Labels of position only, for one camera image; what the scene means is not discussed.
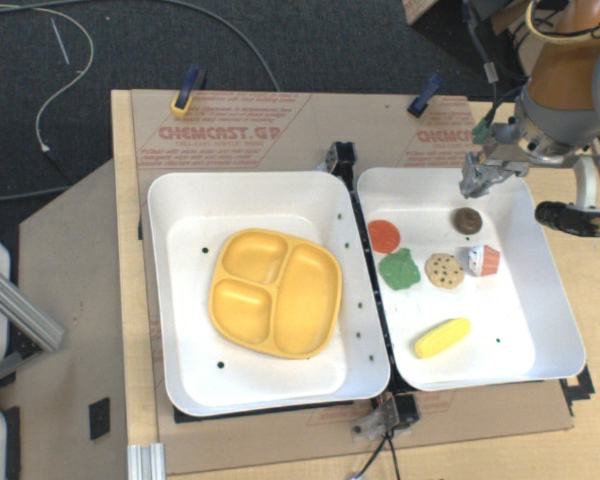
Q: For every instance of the green lettuce leaf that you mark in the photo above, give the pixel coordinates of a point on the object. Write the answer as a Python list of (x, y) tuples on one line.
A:
[(399, 270)]

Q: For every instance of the black cylinder on white bracket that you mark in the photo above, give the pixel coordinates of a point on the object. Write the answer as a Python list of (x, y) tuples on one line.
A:
[(562, 217)]

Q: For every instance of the brown chocolate doughnut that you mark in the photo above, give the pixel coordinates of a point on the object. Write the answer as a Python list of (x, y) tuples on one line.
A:
[(467, 221)]

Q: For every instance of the white plastic tray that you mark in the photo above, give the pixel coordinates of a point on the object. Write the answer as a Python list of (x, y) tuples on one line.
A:
[(510, 308), (190, 268)]

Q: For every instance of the chocolate chip biscuit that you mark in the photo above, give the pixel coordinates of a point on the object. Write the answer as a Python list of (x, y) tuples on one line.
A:
[(444, 271)]

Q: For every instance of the thin black rod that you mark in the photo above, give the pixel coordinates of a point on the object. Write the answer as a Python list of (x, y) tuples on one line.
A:
[(370, 268)]

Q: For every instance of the yellow corn cob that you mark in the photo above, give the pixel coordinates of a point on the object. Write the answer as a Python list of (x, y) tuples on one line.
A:
[(442, 338)]

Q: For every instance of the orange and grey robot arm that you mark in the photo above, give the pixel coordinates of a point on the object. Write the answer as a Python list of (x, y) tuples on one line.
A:
[(562, 68)]

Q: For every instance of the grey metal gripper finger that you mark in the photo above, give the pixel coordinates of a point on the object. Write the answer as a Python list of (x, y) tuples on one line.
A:
[(469, 180), (491, 177)]

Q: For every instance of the brown cardboard board red print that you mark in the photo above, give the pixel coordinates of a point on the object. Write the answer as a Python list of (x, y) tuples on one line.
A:
[(260, 133)]

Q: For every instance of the yellow divided plate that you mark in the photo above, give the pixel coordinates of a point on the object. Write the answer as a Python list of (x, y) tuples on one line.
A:
[(300, 293)]

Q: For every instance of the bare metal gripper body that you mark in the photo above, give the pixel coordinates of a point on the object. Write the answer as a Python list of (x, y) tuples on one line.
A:
[(527, 150)]

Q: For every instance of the orange and white cupcake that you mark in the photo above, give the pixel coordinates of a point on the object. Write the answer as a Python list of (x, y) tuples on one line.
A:
[(487, 260)]

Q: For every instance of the red tomato slice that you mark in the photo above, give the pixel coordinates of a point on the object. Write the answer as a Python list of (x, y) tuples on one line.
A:
[(384, 236)]

